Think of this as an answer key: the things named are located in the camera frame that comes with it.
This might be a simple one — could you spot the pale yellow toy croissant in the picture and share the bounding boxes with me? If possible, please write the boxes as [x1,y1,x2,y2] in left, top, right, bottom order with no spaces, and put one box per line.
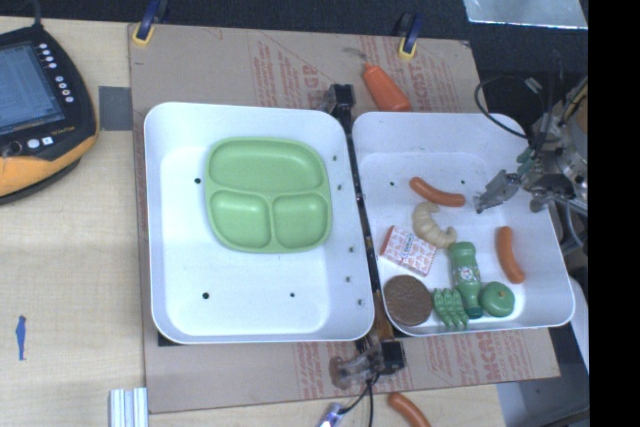
[411,200,459,250]

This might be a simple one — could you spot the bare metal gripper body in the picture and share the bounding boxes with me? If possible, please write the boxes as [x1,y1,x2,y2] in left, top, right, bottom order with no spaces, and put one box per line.
[524,152,590,202]

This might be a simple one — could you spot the brown cardboard board red print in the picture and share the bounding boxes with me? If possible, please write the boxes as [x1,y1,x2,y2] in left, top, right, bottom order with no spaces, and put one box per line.
[127,22,562,415]

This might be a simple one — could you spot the thin black rod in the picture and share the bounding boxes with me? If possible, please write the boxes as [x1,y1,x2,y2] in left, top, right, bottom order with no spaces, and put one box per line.
[335,107,389,342]

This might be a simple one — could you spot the green pea pods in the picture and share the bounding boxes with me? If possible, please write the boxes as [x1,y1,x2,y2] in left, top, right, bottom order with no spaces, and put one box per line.
[431,287,470,331]

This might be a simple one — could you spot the white plastic tray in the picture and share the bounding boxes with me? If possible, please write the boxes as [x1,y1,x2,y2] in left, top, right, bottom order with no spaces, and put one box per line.
[143,101,376,345]
[351,111,576,339]

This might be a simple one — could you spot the orange squeeze bottle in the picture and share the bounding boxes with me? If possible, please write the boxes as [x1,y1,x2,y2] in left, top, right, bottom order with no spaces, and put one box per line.
[362,62,413,113]

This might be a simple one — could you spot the green divided plate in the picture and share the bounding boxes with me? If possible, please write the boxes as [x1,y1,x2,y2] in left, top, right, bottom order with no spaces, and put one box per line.
[203,137,334,254]

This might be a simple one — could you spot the black block with thin wires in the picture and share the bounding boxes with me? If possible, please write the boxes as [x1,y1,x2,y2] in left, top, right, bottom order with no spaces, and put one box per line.
[322,83,358,117]
[328,338,407,390]

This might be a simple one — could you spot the green toy apple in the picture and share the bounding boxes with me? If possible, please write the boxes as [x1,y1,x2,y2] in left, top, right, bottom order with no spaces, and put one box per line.
[478,281,516,319]

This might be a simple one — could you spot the orange and white packet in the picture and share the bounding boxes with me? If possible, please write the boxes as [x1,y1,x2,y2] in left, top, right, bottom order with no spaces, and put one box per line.
[378,224,438,278]

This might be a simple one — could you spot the orange toy sausage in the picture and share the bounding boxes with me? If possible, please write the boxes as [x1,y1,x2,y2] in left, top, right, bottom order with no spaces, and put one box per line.
[495,225,526,285]
[408,176,467,209]
[387,392,432,427]

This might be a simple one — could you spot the green plastic bottle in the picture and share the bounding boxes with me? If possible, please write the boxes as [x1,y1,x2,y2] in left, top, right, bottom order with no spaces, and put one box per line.
[446,241,485,320]

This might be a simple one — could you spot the brown round biscuit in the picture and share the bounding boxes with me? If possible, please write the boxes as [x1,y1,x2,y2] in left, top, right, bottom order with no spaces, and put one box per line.
[382,274,434,328]

